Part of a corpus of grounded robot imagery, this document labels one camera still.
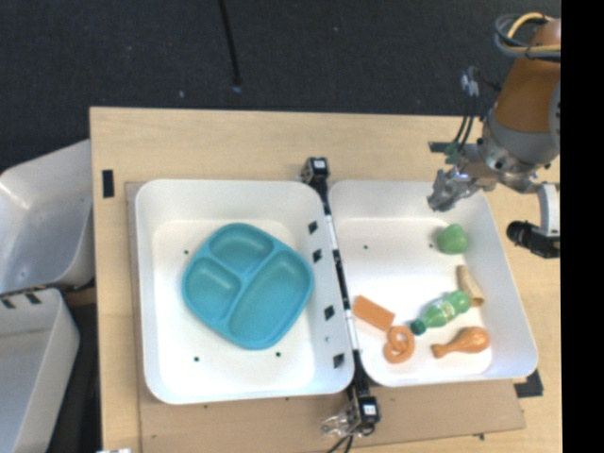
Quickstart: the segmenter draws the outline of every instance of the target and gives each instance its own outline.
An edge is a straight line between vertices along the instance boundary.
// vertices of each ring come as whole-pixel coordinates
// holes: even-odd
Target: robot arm
[[[516,33],[528,25],[538,28],[528,44]],[[444,152],[448,171],[439,170],[428,203],[447,211],[478,190],[491,191],[501,183],[520,193],[537,193],[541,226],[514,222],[508,236],[543,257],[560,255],[558,184],[536,183],[534,173],[560,154],[560,85],[562,21],[538,13],[504,15],[495,23],[495,45],[515,58],[510,73],[475,144],[467,139],[472,112],[463,118],[452,143],[431,143]],[[478,99],[477,71],[471,67],[461,86],[473,104]]]

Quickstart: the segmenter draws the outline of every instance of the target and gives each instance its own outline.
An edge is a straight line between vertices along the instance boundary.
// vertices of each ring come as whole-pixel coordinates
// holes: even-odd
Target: blue plastic plate
[[[277,343],[294,325],[313,288],[312,270],[297,252],[239,223],[214,232],[182,278],[189,309],[246,349]]]

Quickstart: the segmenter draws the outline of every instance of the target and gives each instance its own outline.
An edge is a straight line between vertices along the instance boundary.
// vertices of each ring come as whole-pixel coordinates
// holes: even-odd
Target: plastic bottle
[[[452,292],[431,304],[419,319],[411,322],[411,331],[419,336],[426,332],[428,327],[442,327],[467,312],[470,305],[471,299],[464,291]]]

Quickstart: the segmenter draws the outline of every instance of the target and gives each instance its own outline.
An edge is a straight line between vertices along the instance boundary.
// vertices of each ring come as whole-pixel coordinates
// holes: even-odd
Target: white tray
[[[0,453],[46,451],[79,347],[57,289],[0,302]]]
[[[157,180],[134,200],[143,336],[149,390],[173,404],[343,390],[354,372],[344,306],[318,194],[297,182]],[[222,338],[186,307],[182,274],[219,227],[248,223],[309,262],[310,300],[274,346],[245,350]],[[309,225],[317,224],[310,232]],[[321,259],[314,262],[319,250]],[[331,308],[332,315],[326,310]],[[334,358],[344,354],[343,362]]]
[[[94,276],[90,140],[0,176],[0,292]]]
[[[415,352],[391,364],[382,349],[385,333],[356,320],[361,360],[367,374],[385,386],[466,380],[522,378],[537,364],[529,330],[489,204],[482,194],[458,202],[446,213],[432,211],[431,183],[342,181],[329,192],[351,304],[362,294],[409,325],[425,305],[458,289],[456,267],[466,264],[485,302],[442,328],[415,338]],[[469,240],[463,254],[439,251],[436,236],[460,224]],[[432,356],[431,344],[448,343],[462,327],[485,327],[491,347],[478,354]]]

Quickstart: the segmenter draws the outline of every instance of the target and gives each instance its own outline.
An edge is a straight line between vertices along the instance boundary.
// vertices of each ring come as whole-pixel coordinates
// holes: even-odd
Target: orange sponge
[[[394,320],[394,313],[372,302],[367,297],[359,295],[352,308],[352,312],[381,330],[389,330]]]

